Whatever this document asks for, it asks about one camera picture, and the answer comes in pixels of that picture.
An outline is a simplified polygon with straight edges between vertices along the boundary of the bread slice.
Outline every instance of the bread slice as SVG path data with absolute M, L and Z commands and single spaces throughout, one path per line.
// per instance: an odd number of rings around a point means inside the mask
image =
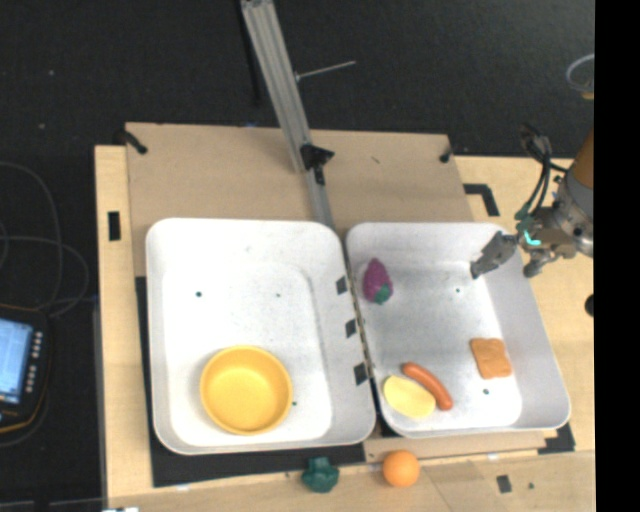
M 483 379 L 508 377 L 513 373 L 504 341 L 498 338 L 473 338 L 470 343 Z

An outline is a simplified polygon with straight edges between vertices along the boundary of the toy sausage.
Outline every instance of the toy sausage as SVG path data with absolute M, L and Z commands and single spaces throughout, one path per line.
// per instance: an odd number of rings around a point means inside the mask
M 439 409 L 448 411 L 453 407 L 453 400 L 447 388 L 429 370 L 416 363 L 405 363 L 402 365 L 402 373 L 427 388 L 435 397 Z

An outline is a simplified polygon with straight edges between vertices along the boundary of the handheld device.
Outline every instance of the handheld device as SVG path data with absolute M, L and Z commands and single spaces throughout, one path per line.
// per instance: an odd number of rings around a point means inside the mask
M 46 316 L 0 304 L 0 434 L 27 427 L 35 419 L 50 362 Z

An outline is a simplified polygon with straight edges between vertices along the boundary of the white tray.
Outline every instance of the white tray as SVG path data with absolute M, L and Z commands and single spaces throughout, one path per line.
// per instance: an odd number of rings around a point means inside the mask
M 314 222 L 165 219 L 146 239 L 153 421 L 187 455 L 355 444 L 375 425 L 343 250 Z M 209 358 L 233 345 L 270 351 L 294 405 L 255 436 L 217 427 L 200 403 Z
M 553 429 L 569 417 L 569 398 L 520 254 L 476 280 L 471 276 L 471 261 L 497 231 L 488 223 L 366 223 L 348 233 L 382 414 L 405 437 Z M 362 293 L 373 257 L 385 265 L 394 287 L 383 305 Z M 476 337 L 504 340 L 512 376 L 481 378 L 469 347 Z M 390 375 L 401 376 L 408 361 L 443 382 L 453 409 L 416 420 L 388 406 L 382 384 Z

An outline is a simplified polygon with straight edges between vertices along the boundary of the yellow cheese slice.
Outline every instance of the yellow cheese slice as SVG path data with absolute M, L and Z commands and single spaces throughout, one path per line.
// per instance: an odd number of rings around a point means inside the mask
M 409 418 L 424 418 L 436 408 L 436 399 L 413 380 L 391 375 L 382 386 L 387 403 Z

